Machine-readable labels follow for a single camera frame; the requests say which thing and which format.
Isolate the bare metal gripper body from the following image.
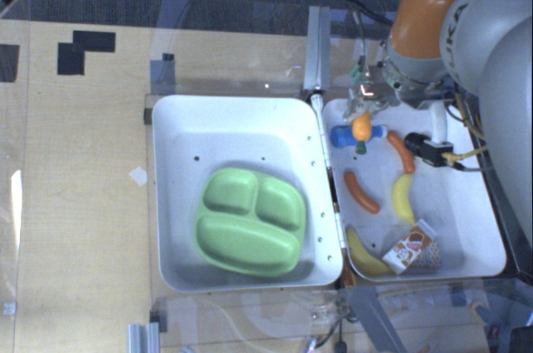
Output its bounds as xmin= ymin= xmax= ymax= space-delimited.
xmin=356 ymin=62 xmax=404 ymax=104

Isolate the orange carrot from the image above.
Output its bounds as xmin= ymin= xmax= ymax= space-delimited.
xmin=351 ymin=112 xmax=373 ymax=155

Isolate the blue toy dumbbell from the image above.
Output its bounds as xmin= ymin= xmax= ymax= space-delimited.
xmin=330 ymin=123 xmax=389 ymax=149

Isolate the red sausage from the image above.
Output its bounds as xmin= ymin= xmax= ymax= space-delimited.
xmin=343 ymin=171 xmax=381 ymax=216
xmin=386 ymin=130 xmax=416 ymax=175

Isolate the thin black and white rod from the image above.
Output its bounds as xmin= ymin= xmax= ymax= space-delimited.
xmin=309 ymin=92 xmax=347 ymax=249

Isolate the yellow banana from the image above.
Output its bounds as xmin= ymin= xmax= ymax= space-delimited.
xmin=391 ymin=172 xmax=417 ymax=226
xmin=345 ymin=226 xmax=395 ymax=277

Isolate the white plastic tray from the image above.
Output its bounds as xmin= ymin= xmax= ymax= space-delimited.
xmin=321 ymin=97 xmax=509 ymax=283
xmin=151 ymin=94 xmax=345 ymax=295

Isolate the brown and white carton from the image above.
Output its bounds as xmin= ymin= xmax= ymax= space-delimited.
xmin=381 ymin=218 xmax=443 ymax=276

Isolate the green divided plate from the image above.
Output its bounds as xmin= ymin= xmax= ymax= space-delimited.
xmin=193 ymin=167 xmax=310 ymax=279

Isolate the black cylinder on white bracket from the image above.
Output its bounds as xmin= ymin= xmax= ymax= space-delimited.
xmin=402 ymin=101 xmax=456 ymax=169

